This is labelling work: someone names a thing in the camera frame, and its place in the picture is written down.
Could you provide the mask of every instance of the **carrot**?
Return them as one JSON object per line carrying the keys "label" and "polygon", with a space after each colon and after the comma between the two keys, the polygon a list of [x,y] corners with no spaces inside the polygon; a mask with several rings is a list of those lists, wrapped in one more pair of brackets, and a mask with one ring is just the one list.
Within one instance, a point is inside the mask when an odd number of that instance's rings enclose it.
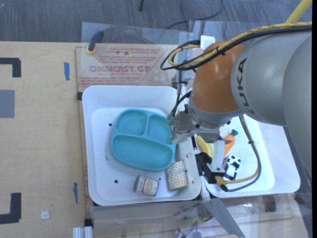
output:
{"label": "carrot", "polygon": [[236,135],[238,135],[238,132],[233,129],[230,134],[228,134],[224,137],[224,140],[230,141],[224,145],[224,155],[226,155],[228,153],[228,151],[231,149],[231,147],[233,146],[234,141],[235,141],[234,136],[236,136]]}

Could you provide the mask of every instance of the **wooden table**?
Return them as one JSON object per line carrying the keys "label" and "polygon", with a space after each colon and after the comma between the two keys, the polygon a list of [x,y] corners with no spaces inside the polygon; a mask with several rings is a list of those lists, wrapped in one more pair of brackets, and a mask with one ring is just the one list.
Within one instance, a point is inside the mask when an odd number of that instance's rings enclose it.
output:
{"label": "wooden table", "polygon": [[[73,227],[84,227],[75,55],[76,47],[81,46],[0,42],[0,58],[21,61],[21,77],[12,77],[12,65],[0,64],[0,93],[9,90],[14,94],[10,100],[14,104],[13,117],[0,118],[0,221],[8,222],[0,223],[0,238],[69,238]],[[19,211],[19,196],[21,216],[14,216],[14,211]],[[17,207],[10,208],[11,203]],[[291,195],[290,206],[292,218],[242,222],[239,227],[252,238],[308,237]],[[49,218],[42,219],[41,214],[45,218],[47,212]]]}

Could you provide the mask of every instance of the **blue plate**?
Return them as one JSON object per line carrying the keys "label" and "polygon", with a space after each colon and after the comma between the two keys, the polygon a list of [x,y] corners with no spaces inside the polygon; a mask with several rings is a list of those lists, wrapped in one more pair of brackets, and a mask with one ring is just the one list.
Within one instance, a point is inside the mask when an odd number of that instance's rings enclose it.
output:
{"label": "blue plate", "polygon": [[162,171],[175,157],[171,127],[159,114],[127,109],[119,114],[112,131],[111,150],[121,163],[137,169]]}

